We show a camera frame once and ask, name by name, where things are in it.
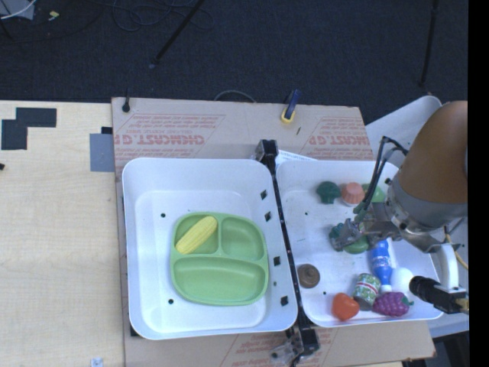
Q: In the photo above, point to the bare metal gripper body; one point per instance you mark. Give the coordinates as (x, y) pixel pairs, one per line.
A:
(389, 226)

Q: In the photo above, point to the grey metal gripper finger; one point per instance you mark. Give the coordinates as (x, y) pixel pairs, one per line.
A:
(340, 242)
(353, 228)

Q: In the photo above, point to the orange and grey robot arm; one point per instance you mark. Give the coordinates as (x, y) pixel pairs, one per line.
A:
(435, 159)

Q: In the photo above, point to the teal green toy vegetable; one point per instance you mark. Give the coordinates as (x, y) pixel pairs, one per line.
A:
(335, 231)

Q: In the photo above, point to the green toy pepper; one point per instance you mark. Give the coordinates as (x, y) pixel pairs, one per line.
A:
(358, 246)

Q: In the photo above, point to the white plastic tray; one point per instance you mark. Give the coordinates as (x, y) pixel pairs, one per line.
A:
(313, 243)
(153, 189)

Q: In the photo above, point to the light green round fruit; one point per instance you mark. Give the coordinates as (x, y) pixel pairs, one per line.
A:
(378, 195)

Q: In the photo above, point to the blue and white bottle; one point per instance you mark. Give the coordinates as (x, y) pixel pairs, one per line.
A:
(381, 262)

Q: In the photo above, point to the dark green broccoli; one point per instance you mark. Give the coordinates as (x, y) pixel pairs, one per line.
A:
(328, 192)

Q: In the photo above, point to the brown round biscuit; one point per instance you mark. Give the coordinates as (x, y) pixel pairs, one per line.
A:
(308, 276)

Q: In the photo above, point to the white egg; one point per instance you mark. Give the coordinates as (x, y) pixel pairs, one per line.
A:
(401, 278)

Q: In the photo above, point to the green red white can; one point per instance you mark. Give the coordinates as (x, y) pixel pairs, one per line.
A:
(366, 290)

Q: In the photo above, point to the thin black and white rod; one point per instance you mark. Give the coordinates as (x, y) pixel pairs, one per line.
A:
(284, 235)

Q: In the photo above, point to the orange bell pepper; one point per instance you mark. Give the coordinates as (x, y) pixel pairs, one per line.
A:
(344, 306)

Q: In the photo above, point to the purple grapes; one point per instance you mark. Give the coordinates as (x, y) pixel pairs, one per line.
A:
(391, 304)

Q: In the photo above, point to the white paper sheet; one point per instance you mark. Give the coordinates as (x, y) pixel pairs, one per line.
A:
(294, 156)

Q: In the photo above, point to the green divided plate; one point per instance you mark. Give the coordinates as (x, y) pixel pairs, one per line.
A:
(219, 277)

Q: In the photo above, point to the yellow corn cob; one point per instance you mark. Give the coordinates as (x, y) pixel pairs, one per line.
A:
(196, 234)

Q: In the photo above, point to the brown cardboard board red print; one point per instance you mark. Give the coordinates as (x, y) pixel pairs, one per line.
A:
(229, 136)

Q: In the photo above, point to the black cylinder on white bracket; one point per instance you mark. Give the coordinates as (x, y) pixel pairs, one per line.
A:
(435, 291)

